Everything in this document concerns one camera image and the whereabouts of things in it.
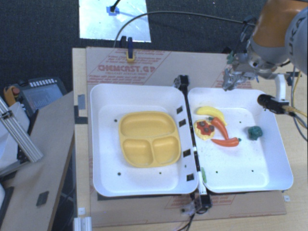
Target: red chili pepper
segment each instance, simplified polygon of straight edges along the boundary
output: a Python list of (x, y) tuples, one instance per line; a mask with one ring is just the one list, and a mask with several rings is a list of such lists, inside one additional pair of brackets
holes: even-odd
[(218, 130), (222, 133), (223, 137), (228, 140), (229, 139), (229, 135), (227, 132), (227, 129), (225, 127), (225, 125), (223, 124), (223, 122), (218, 119), (218, 117), (215, 117), (213, 120), (211, 120), (212, 125), (214, 125), (215, 127), (218, 128)]
[(211, 139), (211, 141), (218, 144), (218, 145), (225, 146), (225, 147), (234, 147), (234, 146), (237, 146), (240, 143), (238, 138), (232, 138), (232, 139), (228, 139), (228, 140)]

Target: hinged white tray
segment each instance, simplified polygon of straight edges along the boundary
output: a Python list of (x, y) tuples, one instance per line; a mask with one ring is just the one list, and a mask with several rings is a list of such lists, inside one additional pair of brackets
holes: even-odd
[[(196, 109), (219, 109), (228, 123), (229, 138), (241, 142), (236, 147), (222, 147), (211, 140), (196, 138), (200, 166), (206, 175), (205, 186), (215, 193), (286, 190), (293, 175), (277, 126), (275, 114), (263, 109), (257, 98), (259, 90), (194, 88), (188, 94), (192, 122), (203, 119)], [(248, 128), (259, 126), (263, 136), (249, 139)], [(224, 139), (219, 130), (214, 138)]]
[[(216, 193), (286, 190), (293, 175), (273, 113), (257, 104), (258, 90), (195, 88), (189, 92), (192, 121), (202, 119), (195, 110), (213, 106), (221, 110), (230, 137), (242, 139), (234, 148), (222, 148), (196, 137), (206, 175), (205, 186)], [(164, 167), (138, 168), (124, 158), (118, 122), (128, 113), (161, 111), (178, 126), (181, 157)], [(174, 87), (100, 84), (90, 93), (93, 147), (93, 183), (104, 196), (186, 194), (198, 186), (188, 116), (183, 94)], [(248, 139), (247, 128), (260, 126), (263, 137)], [(219, 131), (215, 138), (222, 139)]]
[[(93, 183), (104, 196), (185, 194), (198, 185), (189, 122), (182, 93), (173, 87), (100, 84), (90, 94)], [(118, 126), (132, 112), (161, 111), (177, 124), (180, 159), (169, 166), (139, 168), (124, 158)]]

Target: yellow plate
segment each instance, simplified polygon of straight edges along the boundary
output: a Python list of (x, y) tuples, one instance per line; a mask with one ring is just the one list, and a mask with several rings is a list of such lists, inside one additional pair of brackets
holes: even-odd
[(119, 136), (125, 159), (135, 167), (161, 167), (180, 158), (177, 126), (164, 112), (129, 113), (119, 123)]

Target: cardboard sheet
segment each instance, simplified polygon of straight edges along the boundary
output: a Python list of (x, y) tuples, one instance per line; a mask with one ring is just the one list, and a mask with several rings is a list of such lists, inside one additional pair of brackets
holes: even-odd
[[(87, 66), (86, 95), (99, 83), (172, 86), (178, 75), (189, 75), (189, 89), (220, 88), (223, 70), (228, 67), (224, 54), (135, 50), (135, 62), (127, 63), (125, 53), (124, 49), (87, 48), (86, 59), (78, 56)], [(251, 88), (251, 84), (246, 82), (240, 88)], [(188, 220), (180, 210), (191, 201), (189, 195), (125, 198), (98, 195), (92, 182), (92, 161), (89, 140), (90, 216), (93, 227)], [(286, 213), (280, 191), (218, 194), (212, 195), (212, 202), (213, 207), (206, 214), (196, 216), (196, 220)]]

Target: wooden table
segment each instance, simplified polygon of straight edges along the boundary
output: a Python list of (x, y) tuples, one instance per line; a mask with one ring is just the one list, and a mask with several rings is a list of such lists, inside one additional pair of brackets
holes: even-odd
[[(292, 66), (286, 66), (282, 70), (291, 71)], [(78, 99), (87, 93), (87, 72), (86, 72), (86, 50), (73, 49), (73, 72), (74, 72), (74, 104), (78, 104)], [(259, 89), (265, 93), (275, 96), (276, 88), (273, 80), (263, 80), (251, 82), (254, 89)], [(287, 87), (286, 97), (290, 97), (291, 87)], [(297, 90), (295, 105), (299, 110), (307, 112), (307, 76), (302, 76)], [(79, 110), (79, 116), (87, 116), (87, 105)], [(285, 150), (294, 175), (293, 186), (282, 193), (290, 198), (285, 203), (286, 215), (228, 218), (214, 220), (193, 221), (190, 230), (192, 231), (289, 231), (307, 230), (308, 227), (308, 179), (307, 179), (307, 143), (302, 139), (296, 130), (293, 119), (285, 115), (277, 115), (277, 123), (281, 132)], [(84, 207), (85, 213), (80, 217), (90, 215), (90, 190), (89, 190), (89, 148), (88, 130), (84, 124), (76, 124), (76, 167), (77, 167), (77, 206)], [(146, 225), (129, 225), (93, 228), (95, 231), (156, 231), (156, 230), (177, 230), (185, 225), (185, 222), (157, 223)]]
[[(52, 229), (74, 145), (72, 92), (39, 110), (31, 139), (44, 156), (2, 183), (14, 190), (1, 231)], [(40, 196), (46, 197), (41, 204)]]

